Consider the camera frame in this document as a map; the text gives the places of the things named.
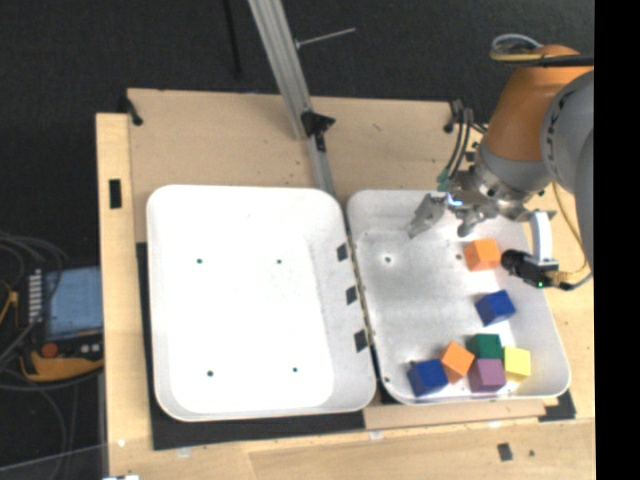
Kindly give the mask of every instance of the red button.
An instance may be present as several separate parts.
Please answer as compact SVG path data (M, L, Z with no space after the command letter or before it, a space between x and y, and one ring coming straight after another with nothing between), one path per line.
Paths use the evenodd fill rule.
M52 358L58 355L58 345L55 343L45 343L40 349L42 357Z

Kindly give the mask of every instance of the black clamp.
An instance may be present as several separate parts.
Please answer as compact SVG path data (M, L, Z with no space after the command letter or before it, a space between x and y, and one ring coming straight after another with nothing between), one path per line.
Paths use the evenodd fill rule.
M316 148L318 151L326 153L327 146L324 142L324 132L326 132L336 120L332 117L316 114L310 110L304 112L300 118L302 119L302 125L304 126L307 137L311 138L313 136L316 140Z

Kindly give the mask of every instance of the green cube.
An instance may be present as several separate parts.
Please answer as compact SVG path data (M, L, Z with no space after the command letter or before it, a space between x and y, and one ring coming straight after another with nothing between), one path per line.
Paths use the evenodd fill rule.
M466 342L467 350L479 359L503 359L499 334L476 334Z

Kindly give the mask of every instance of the yellow cube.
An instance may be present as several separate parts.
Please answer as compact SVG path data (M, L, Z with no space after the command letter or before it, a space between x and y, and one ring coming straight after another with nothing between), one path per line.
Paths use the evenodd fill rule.
M503 347L504 373L508 381L522 382L531 375L531 352L524 348Z

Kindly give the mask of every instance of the wooden table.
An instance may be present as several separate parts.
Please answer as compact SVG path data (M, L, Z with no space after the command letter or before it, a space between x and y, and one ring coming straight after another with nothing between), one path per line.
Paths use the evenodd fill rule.
M365 429L278 440L154 450L135 245L144 205L168 183L312 187L306 147L279 95L130 89L143 120L98 114L96 139L104 293L109 473L143 480L224 478L595 478L593 281L548 290L568 356L575 418L540 421L558 399L517 399L364 410ZM312 98L336 119L327 132L337 197L368 189L435 188L453 138L446 102ZM575 218L573 198L561 198ZM530 204L557 209L552 191ZM552 219L564 270L582 257L562 216ZM504 459L499 445L512 458Z

